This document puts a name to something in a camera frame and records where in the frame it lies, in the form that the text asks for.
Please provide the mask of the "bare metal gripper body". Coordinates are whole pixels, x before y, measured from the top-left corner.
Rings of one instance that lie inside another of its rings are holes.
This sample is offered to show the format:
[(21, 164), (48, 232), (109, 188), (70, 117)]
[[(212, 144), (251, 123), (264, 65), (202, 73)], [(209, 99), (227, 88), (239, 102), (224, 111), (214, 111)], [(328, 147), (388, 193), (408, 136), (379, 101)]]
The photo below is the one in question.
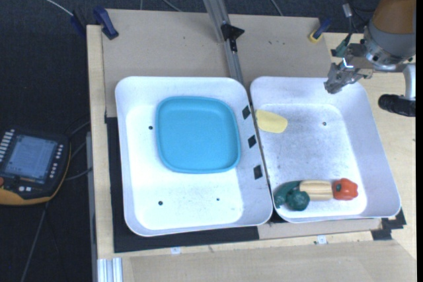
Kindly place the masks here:
[(370, 79), (374, 73), (398, 73), (410, 63), (413, 55), (390, 53), (377, 44), (350, 44), (343, 57), (343, 68), (353, 76)]

